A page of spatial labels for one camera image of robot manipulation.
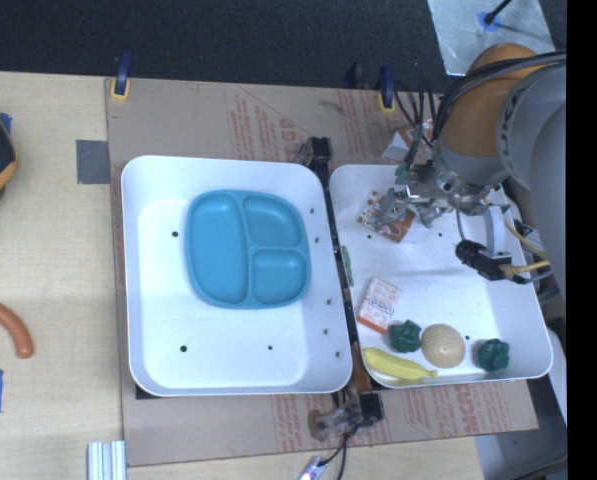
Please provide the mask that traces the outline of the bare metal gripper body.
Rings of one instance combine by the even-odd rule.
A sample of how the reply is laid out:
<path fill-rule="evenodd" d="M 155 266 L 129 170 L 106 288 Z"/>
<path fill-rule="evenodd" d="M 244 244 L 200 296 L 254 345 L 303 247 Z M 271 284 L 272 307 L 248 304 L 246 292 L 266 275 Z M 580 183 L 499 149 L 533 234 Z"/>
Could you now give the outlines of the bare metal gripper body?
<path fill-rule="evenodd" d="M 482 202 L 502 182 L 502 169 L 477 172 L 468 180 L 442 163 L 402 164 L 404 199 L 423 208 L 455 209 L 465 215 L 482 215 Z"/>

